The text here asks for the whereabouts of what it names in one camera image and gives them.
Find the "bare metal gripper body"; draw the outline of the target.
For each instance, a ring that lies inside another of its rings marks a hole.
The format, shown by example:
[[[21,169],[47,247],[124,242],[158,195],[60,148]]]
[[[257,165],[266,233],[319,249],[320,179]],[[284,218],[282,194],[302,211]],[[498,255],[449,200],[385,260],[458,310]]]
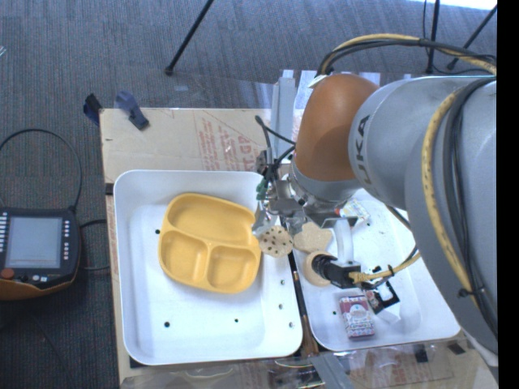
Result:
[[[273,183],[268,194],[268,211],[279,216],[282,223],[284,216],[301,212],[306,217],[306,223],[328,229],[344,219],[338,212],[358,189],[359,182],[356,180],[326,182],[288,177]]]

